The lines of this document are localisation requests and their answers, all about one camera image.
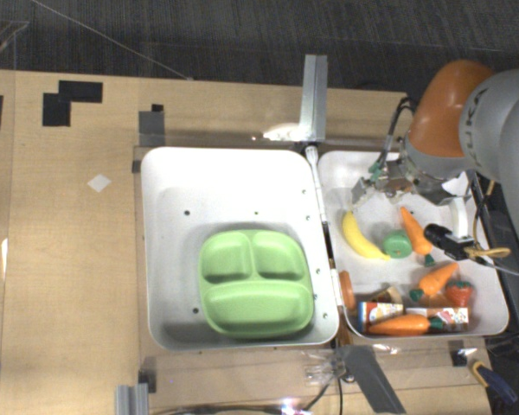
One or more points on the red strawberry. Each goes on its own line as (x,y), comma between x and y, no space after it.
(459,293)

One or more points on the small brown can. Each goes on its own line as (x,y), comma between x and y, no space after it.
(389,295)

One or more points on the orange oval toy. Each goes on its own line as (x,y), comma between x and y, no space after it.
(347,292)

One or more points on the green round toy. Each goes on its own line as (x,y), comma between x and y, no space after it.
(395,244)

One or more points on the orange carrot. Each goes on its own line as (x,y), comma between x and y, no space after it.
(415,231)
(400,325)
(437,280)

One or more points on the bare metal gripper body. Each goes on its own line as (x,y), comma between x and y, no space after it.
(400,183)

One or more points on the green divided plate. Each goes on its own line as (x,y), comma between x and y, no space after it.
(255,305)

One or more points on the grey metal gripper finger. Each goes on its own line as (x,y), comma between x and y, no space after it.
(360,190)
(377,185)

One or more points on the white and orange carton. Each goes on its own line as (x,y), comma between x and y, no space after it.
(378,311)

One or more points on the white plastic tray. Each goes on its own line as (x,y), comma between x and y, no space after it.
(415,270)
(225,188)

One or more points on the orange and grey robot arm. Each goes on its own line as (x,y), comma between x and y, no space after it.
(493,115)

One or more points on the yellow banana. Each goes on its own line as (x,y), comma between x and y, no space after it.
(359,240)

